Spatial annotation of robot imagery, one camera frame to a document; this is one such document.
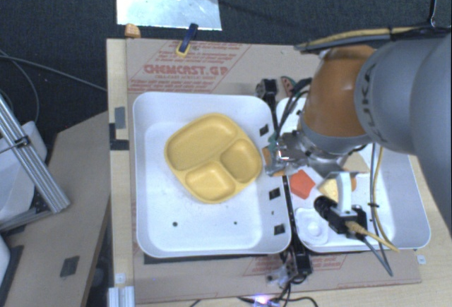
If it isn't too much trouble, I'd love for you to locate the thin black and white rod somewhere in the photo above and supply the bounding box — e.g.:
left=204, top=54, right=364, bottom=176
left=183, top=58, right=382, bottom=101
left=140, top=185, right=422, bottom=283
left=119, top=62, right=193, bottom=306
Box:
left=267, top=93, right=302, bottom=257

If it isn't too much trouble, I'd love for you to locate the orange biscuit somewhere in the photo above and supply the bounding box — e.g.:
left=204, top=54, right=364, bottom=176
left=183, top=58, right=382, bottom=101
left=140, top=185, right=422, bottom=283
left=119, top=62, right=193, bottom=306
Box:
left=124, top=23, right=141, bottom=40

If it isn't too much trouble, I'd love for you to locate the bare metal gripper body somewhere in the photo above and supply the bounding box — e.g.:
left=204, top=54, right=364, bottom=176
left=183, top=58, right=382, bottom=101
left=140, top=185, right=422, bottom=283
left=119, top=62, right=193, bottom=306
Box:
left=266, top=131, right=351, bottom=179

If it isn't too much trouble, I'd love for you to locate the yellow cheese wedge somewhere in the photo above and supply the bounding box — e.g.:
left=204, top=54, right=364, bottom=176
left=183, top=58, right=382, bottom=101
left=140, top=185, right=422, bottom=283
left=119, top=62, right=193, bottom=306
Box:
left=317, top=174, right=358, bottom=201

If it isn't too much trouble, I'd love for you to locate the watermelon slice toy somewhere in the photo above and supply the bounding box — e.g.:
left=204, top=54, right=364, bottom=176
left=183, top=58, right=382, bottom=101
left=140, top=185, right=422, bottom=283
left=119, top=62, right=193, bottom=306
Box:
left=280, top=76, right=295, bottom=95

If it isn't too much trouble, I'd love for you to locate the white fried egg toy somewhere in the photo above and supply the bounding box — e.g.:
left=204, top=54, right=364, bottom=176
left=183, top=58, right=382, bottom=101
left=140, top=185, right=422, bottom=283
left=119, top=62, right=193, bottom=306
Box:
left=294, top=207, right=330, bottom=247

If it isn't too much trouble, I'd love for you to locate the black cylinder on white bracket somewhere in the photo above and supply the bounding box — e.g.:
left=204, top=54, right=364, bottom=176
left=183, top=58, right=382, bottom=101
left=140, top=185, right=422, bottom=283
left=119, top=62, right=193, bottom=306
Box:
left=313, top=171, right=369, bottom=238

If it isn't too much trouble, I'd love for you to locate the white plastic tray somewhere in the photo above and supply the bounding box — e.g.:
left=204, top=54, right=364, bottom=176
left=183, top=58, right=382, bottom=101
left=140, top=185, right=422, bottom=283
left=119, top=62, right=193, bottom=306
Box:
left=275, top=97, right=432, bottom=253
left=132, top=91, right=292, bottom=259

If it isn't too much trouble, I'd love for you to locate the yellow divided plate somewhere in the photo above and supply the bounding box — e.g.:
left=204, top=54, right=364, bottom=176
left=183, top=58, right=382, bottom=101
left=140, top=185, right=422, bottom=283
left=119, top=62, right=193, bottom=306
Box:
left=164, top=112, right=263, bottom=205

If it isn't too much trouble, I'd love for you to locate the brown cardboard board, red print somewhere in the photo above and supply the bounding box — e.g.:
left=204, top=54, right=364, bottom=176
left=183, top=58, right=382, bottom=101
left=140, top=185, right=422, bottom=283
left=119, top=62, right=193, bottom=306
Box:
left=124, top=38, right=423, bottom=305

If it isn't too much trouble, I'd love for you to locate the orange wedge block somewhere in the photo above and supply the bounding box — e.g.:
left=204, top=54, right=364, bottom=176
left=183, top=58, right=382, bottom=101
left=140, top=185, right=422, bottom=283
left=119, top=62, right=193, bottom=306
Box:
left=290, top=170, right=316, bottom=198

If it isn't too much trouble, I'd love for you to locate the black block with thin wires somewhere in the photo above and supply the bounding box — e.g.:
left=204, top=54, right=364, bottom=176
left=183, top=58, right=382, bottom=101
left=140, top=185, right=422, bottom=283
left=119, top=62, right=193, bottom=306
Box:
left=278, top=251, right=314, bottom=282
left=256, top=78, right=280, bottom=99

